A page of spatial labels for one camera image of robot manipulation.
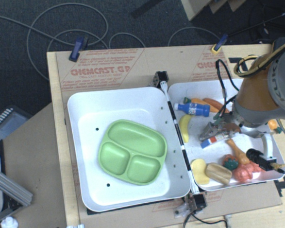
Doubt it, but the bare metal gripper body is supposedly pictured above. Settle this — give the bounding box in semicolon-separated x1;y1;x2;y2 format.
216;113;248;135

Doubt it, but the white red blue carton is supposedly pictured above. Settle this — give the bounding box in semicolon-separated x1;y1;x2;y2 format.
199;132;236;149

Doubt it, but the yellow banana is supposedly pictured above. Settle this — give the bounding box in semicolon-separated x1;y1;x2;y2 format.
178;114;198;144

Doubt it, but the blue bottle white cap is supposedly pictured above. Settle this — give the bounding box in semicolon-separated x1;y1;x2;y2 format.
173;100;211;120

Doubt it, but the tan chicken drumstick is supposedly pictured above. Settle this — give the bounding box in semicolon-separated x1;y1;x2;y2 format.
226;137;251;166

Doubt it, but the red tomato green top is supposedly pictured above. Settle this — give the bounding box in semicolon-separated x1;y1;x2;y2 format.
221;153;240;172

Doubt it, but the white plastic tray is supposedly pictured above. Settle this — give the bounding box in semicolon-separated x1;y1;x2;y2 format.
166;75;285;194
66;84;194;214

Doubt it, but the yellow crisp slice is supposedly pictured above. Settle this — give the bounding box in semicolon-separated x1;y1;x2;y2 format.
190;158;211;187

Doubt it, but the tan bread roll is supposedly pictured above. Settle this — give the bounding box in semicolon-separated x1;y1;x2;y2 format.
204;161;234;187

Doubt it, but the thin black and white rod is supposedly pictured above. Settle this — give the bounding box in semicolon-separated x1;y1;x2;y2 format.
160;79;200;196

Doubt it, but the small orange fruit green leaf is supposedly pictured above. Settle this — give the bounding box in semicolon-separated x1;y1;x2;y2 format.
267;118;284;135

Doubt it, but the orange pink lumpy toy food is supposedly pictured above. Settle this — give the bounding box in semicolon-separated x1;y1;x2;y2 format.
232;160;263;184

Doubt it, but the green divided plate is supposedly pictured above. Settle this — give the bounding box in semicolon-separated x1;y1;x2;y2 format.
95;116;171;189

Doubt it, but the brown cardboard board red print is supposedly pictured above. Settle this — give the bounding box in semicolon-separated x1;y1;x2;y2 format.
55;36;285;228

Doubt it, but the black cylinder on white bracket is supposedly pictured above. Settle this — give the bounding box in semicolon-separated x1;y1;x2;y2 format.
240;125;279;173

